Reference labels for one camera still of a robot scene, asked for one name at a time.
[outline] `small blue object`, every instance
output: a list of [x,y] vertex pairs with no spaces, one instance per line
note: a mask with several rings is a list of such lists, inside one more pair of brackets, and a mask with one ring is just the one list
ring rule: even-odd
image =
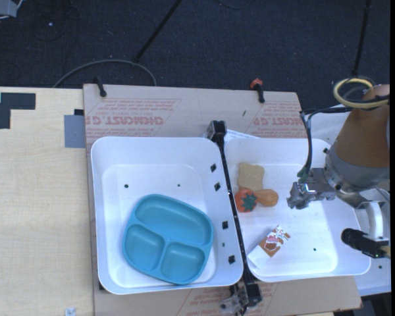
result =
[[149,276],[174,284],[195,281],[206,266],[213,225],[199,209],[159,194],[143,197],[124,230],[127,262]]

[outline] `toy tomato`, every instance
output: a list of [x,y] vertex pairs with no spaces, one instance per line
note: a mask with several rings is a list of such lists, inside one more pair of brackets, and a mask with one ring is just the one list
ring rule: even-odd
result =
[[257,197],[253,190],[249,188],[240,188],[234,195],[234,201],[236,202],[239,212],[251,212],[256,206]]

